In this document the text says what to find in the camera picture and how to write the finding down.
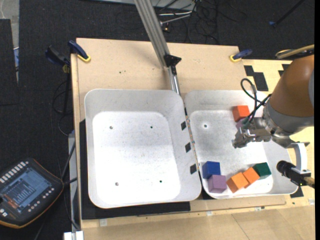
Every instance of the metal pole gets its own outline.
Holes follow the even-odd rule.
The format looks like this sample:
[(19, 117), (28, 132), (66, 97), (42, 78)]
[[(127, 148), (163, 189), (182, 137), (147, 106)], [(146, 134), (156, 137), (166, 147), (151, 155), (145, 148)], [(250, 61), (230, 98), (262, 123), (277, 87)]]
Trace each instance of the metal pole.
[(150, 0), (134, 0), (136, 8), (139, 12), (144, 28), (150, 38), (153, 49), (163, 68), (168, 68), (168, 74), (171, 84), (171, 89), (180, 94), (179, 82), (177, 74), (173, 74), (171, 66), (167, 67), (164, 56), (170, 55), (164, 34), (160, 27), (160, 22)]
[(280, 19), (278, 19), (273, 26), (276, 27), (280, 24), (289, 14), (291, 14), (299, 5), (301, 5), (305, 0), (300, 0), (294, 7), (292, 7), (287, 13), (285, 13)]
[(181, 16), (181, 17), (179, 17), (179, 18), (169, 19), (169, 20), (167, 20), (167, 21), (160, 21), (160, 25), (162, 26), (162, 25), (165, 24), (165, 23), (169, 23), (169, 22), (174, 22), (174, 21), (177, 21), (177, 20), (181, 20), (181, 19), (183, 19), (183, 18), (189, 17), (190, 15), (191, 15), (191, 14), (185, 15), (185, 16)]

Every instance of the black carpet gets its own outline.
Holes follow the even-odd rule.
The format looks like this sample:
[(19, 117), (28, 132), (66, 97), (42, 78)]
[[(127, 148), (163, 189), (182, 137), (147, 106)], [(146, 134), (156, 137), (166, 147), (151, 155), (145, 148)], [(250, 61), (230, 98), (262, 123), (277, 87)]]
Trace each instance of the black carpet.
[[(269, 21), (280, 19), (298, 1), (202, 0), (197, 3), (197, 13), (173, 22), (164, 36), (167, 42), (238, 46), (240, 50), (252, 49), (249, 59), (274, 59), (281, 50), (315, 43), (315, 0), (306, 0), (277, 27), (269, 25)], [(18, 158), (33, 157), (60, 176), (59, 164), (63, 167), (68, 156), (68, 137), (60, 130), (67, 134), (72, 131), (72, 116), (63, 118), (59, 129), (61, 115), (52, 111), (52, 99), (66, 74), (46, 59), (45, 50), (53, 45), (68, 55), (67, 42), (79, 37), (149, 39), (133, 5), (97, 1), (20, 0), (19, 27), (19, 100), (18, 91), (8, 84), (13, 80), (12, 74), (6, 75), (4, 95), (0, 95), (10, 97), (6, 103), (18, 104), (6, 110), (0, 107), (0, 169)], [(55, 105), (62, 109), (63, 99)], [(18, 230), (0, 226), (0, 240), (34, 239), (42, 221), (43, 218)], [(59, 240), (70, 231), (62, 196), (50, 209), (38, 239)]]
[(18, 84), (10, 19), (0, 19), (0, 106), (18, 104)]

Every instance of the aluminum rod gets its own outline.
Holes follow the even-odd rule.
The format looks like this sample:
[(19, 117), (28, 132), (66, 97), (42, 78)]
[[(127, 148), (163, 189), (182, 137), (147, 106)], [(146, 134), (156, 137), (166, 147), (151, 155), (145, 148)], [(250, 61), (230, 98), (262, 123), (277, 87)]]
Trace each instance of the aluminum rod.
[[(150, 0), (134, 0), (136, 8), (139, 12), (144, 28), (152, 43), (155, 54), (163, 68), (168, 68), (164, 59), (165, 55), (170, 55), (170, 51), (162, 32), (160, 22), (151, 4)], [(168, 68), (168, 74), (171, 84), (171, 89), (177, 94), (180, 93), (179, 82), (176, 75), (173, 75), (171, 67)]]
[(162, 25), (165, 24), (165, 23), (169, 23), (169, 22), (174, 22), (174, 21), (177, 21), (177, 20), (181, 20), (181, 19), (183, 19), (183, 18), (189, 17), (190, 15), (191, 15), (191, 13), (188, 14), (188, 15), (185, 15), (185, 16), (181, 16), (181, 17), (179, 17), (179, 18), (169, 19), (169, 20), (167, 20), (167, 21), (160, 21), (160, 25), (162, 26)]

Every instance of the blue clamp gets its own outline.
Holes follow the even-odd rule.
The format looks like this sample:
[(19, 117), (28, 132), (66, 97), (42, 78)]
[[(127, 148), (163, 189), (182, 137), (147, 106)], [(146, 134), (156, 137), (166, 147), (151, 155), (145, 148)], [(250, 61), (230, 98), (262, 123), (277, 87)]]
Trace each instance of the blue clamp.
[(235, 55), (231, 55), (230, 56), (230, 60), (232, 62), (238, 62), (240, 61), (243, 57), (248, 56), (252, 54), (252, 50), (251, 49), (246, 49), (246, 50), (242, 50), (239, 53), (235, 54)]
[(77, 44), (75, 41), (70, 40), (68, 42), (68, 46), (71, 48), (72, 53), (76, 53), (78, 55), (78, 58), (82, 61), (88, 63), (91, 60), (91, 57), (89, 54), (87, 54), (82, 47)]
[(67, 65), (70, 67), (70, 60), (50, 45), (45, 51), (45, 57), (52, 63), (61, 67)]

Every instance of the blue cube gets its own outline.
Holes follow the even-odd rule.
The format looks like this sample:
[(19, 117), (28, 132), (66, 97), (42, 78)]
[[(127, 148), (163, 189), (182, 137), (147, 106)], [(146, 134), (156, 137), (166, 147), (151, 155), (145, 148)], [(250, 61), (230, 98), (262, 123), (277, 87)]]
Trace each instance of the blue cube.
[(219, 162), (207, 161), (202, 165), (202, 177), (209, 179), (211, 175), (221, 175)]

